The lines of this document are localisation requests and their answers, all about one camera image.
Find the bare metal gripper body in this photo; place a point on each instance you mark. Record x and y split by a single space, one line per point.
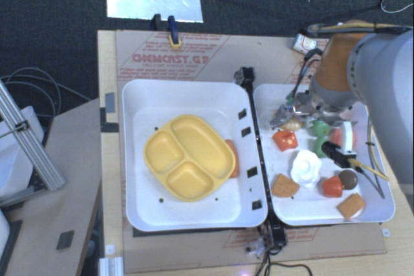
318 108

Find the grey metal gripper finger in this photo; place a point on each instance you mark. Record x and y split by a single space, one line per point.
277 122
287 110

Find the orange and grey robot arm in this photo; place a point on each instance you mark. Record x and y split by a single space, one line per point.
381 80

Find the beige toy onion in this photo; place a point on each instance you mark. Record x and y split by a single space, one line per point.
292 124

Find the orange carton with yellow star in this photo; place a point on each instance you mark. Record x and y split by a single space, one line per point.
285 140

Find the thin black rod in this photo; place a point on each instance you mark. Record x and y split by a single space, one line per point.
260 152

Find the red orange toy fruit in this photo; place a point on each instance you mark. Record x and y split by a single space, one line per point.
338 138

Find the white fried egg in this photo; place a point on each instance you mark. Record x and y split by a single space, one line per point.
305 168

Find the orange sausage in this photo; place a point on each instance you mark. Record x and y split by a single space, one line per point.
235 161

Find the small white can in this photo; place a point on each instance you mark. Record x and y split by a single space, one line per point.
304 42

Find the brown ball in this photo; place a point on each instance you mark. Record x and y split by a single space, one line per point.
349 179

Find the red toy pepper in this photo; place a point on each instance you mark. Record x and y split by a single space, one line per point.
332 187

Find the white plastic tray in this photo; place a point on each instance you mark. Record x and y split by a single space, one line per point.
194 97
310 208

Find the yellow divided plate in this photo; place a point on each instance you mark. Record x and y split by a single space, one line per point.
191 158

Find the brown cardboard board red print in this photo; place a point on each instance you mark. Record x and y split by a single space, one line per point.
213 51

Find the black cylinder on white bracket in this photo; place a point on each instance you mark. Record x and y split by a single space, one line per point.
338 154

